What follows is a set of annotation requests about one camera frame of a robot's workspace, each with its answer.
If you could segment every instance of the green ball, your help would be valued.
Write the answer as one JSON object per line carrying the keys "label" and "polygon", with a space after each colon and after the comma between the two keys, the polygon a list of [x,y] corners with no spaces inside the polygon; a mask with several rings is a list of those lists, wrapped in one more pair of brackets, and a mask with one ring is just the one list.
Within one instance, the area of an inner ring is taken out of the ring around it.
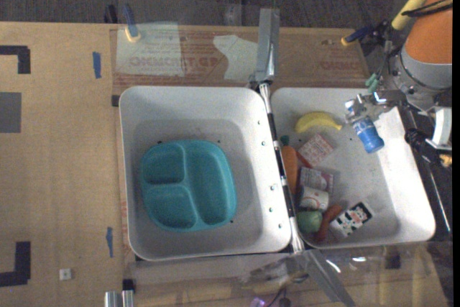
{"label": "green ball", "polygon": [[302,233],[315,233],[319,230],[323,215],[319,211],[301,211],[297,213],[297,224]]}

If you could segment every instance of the gray square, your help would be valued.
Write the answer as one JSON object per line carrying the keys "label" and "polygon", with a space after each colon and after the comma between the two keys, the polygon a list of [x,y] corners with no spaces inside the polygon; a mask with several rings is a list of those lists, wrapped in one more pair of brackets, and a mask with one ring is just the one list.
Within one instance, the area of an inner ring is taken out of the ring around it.
{"label": "gray square", "polygon": [[0,133],[21,133],[21,93],[0,92]]}

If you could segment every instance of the teal divided plate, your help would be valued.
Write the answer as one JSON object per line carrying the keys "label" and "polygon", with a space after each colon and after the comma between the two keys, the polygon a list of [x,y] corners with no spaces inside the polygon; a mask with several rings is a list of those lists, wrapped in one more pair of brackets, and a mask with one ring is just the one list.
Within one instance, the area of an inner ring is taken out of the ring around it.
{"label": "teal divided plate", "polygon": [[236,212],[229,161],[216,144],[197,139],[160,143],[142,157],[144,206],[159,227],[193,232],[227,224]]}

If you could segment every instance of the teal tray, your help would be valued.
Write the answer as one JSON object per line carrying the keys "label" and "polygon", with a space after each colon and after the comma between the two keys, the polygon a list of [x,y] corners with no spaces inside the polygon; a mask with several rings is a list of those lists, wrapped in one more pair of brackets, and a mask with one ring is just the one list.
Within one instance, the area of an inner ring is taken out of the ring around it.
{"label": "teal tray", "polygon": [[173,232],[212,229],[231,221],[236,191],[229,161],[204,140],[160,143],[142,157],[140,182],[150,219]]}

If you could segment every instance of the blue bottle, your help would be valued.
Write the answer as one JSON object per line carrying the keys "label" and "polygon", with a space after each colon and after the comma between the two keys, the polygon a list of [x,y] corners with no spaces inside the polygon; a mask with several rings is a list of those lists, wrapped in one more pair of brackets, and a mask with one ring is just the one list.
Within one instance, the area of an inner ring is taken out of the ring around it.
{"label": "blue bottle", "polygon": [[368,116],[354,122],[353,128],[369,154],[385,146],[383,139],[375,128],[374,122]]}

